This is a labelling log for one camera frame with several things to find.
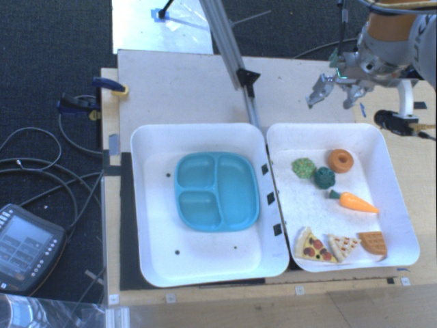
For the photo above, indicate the pepperoni pizza slice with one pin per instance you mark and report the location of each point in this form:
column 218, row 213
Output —
column 312, row 248

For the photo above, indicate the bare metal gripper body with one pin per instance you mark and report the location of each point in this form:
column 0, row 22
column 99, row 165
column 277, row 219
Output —
column 370, row 68

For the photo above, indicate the blue divided plate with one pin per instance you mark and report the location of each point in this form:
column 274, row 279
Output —
column 235, row 186

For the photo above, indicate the orange doughnut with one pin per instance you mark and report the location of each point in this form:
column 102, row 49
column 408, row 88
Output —
column 333, row 164

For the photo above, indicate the white plastic tray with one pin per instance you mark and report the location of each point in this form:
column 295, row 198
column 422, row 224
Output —
column 160, row 244
column 314, row 207

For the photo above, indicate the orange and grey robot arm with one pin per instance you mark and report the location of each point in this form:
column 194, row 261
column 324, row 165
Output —
column 392, row 19

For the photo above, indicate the thin black rod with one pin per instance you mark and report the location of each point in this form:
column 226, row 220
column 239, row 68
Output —
column 275, row 190

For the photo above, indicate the dark green broccoli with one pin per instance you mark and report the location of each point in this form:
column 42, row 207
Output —
column 324, row 177

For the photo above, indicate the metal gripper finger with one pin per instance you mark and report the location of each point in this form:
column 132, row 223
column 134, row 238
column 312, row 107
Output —
column 319, row 92
column 355, row 96

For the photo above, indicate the lattice pie slice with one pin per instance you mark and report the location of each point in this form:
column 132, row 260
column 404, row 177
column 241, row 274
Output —
column 341, row 246

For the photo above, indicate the black cylinder on white bracket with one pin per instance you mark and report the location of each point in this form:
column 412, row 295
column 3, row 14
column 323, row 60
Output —
column 396, row 120

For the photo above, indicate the brown waffle piece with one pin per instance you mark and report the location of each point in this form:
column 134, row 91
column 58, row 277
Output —
column 373, row 243

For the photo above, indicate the orange carrot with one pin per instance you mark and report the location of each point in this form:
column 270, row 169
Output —
column 355, row 202

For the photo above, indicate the light green broccoli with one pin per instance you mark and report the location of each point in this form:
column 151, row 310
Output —
column 303, row 168

